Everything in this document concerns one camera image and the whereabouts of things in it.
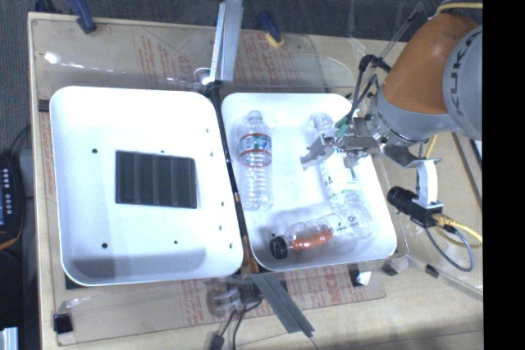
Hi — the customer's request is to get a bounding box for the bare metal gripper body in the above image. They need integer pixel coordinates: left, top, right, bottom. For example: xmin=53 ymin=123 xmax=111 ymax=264
xmin=334 ymin=116 xmax=412 ymax=157

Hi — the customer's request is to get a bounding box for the clear bottle white label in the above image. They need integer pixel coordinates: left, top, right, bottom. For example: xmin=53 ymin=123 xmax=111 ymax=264
xmin=308 ymin=111 xmax=367 ymax=215

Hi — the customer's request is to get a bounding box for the white plastic tray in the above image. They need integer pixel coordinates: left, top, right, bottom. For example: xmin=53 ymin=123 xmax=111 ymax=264
xmin=220 ymin=92 xmax=398 ymax=272
xmin=48 ymin=84 xmax=244 ymax=287

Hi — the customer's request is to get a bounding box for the clear bottle blue red label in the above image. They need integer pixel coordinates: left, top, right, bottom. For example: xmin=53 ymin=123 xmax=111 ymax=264
xmin=237 ymin=109 xmax=275 ymax=213

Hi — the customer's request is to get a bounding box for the clear bottle orange label black cap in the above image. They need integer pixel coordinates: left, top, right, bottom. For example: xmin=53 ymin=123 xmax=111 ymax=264
xmin=268 ymin=205 xmax=375 ymax=261

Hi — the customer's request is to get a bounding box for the black ribbed rectangular panel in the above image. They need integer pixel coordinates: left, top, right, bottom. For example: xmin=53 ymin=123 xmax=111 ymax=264
xmin=114 ymin=149 xmax=199 ymax=211

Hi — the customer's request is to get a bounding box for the brown cardboard board red print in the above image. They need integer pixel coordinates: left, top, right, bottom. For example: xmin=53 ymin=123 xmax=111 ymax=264
xmin=31 ymin=18 xmax=389 ymax=345

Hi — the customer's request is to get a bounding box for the black cylinder on white bracket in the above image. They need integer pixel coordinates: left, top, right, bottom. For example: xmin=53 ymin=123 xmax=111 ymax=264
xmin=386 ymin=158 xmax=445 ymax=228

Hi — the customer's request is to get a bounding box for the black block with thin wires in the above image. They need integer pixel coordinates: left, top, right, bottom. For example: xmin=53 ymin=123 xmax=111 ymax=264
xmin=229 ymin=280 xmax=264 ymax=304

